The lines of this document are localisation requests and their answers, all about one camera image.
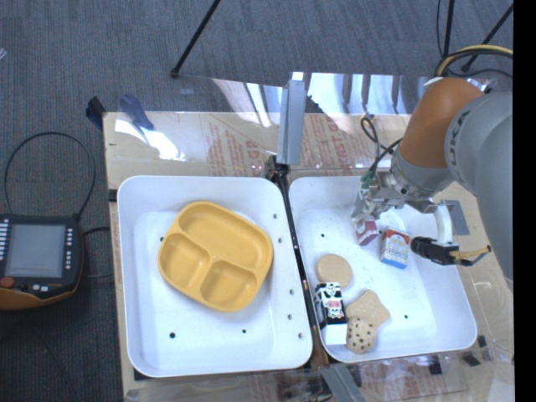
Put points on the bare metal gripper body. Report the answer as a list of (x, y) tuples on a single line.
[(383, 191)]

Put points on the red and white carton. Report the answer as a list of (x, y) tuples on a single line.
[(367, 233)]

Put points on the tan bread slice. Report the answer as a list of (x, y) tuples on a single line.
[(368, 307)]

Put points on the brown cardboard board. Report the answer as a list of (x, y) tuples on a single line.
[(234, 140)]

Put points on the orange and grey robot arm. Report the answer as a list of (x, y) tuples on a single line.
[(481, 149)]

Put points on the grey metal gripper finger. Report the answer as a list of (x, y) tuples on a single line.
[(361, 208), (380, 212)]

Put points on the yellow divided plate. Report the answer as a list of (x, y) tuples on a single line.
[(215, 256)]

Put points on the black and white cow carton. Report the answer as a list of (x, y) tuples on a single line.
[(331, 304)]

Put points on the black cylinder on white bracket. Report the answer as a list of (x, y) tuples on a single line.
[(435, 250)]

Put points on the tan round biscuit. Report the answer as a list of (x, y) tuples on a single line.
[(333, 269)]

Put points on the white orange and blue carton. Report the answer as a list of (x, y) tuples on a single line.
[(395, 247)]

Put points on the chocolate chip cookie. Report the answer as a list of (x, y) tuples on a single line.
[(360, 336)]

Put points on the white plastic tray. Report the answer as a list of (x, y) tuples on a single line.
[(209, 341), (419, 308)]

